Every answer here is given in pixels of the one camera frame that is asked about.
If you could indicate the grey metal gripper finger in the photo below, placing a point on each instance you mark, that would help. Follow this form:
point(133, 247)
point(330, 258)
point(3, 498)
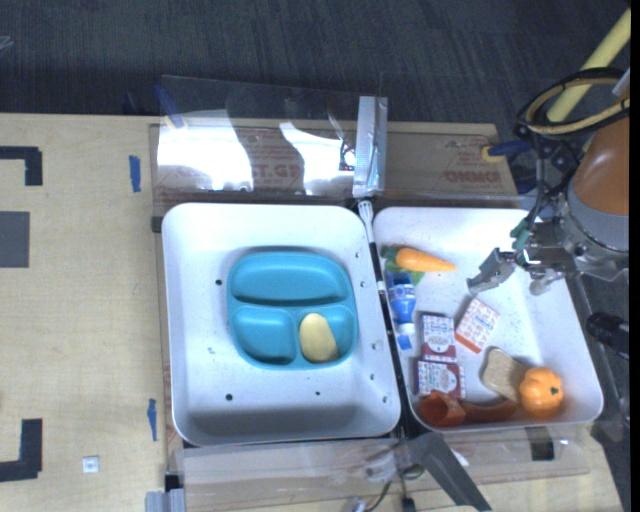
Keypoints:
point(545, 284)
point(492, 272)

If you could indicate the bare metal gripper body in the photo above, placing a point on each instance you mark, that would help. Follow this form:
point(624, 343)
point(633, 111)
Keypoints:
point(547, 247)

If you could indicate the orange and white carton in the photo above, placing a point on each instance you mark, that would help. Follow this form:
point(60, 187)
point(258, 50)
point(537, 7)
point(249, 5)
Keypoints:
point(477, 325)

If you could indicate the white plastic tray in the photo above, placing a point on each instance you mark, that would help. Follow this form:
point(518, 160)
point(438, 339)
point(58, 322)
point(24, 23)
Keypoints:
point(200, 310)
point(540, 340)

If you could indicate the orange carrot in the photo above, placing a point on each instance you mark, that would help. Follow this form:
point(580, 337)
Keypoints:
point(422, 260)

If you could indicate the red and white carton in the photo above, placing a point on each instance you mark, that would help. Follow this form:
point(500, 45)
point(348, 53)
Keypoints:
point(438, 337)
point(440, 379)

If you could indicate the blue and white bottle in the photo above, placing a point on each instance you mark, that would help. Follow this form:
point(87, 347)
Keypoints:
point(402, 300)

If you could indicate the tan bread slice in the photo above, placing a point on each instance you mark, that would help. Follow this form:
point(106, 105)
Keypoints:
point(501, 372)

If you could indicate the orange pumpkin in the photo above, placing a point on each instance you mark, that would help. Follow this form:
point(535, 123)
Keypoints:
point(541, 392)

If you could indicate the brown sausage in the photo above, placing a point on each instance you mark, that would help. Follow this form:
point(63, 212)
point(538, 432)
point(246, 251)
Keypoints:
point(492, 411)

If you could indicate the orange brown cup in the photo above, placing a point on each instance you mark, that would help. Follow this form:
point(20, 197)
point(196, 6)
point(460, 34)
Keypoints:
point(440, 410)

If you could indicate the yellow potato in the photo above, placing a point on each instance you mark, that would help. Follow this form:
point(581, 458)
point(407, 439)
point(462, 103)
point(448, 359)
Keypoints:
point(318, 339)

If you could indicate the blue divided plate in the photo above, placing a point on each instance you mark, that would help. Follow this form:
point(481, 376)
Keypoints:
point(287, 280)

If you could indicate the black cylinder on white bracket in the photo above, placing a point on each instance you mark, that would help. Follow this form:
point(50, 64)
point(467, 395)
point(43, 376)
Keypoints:
point(607, 327)

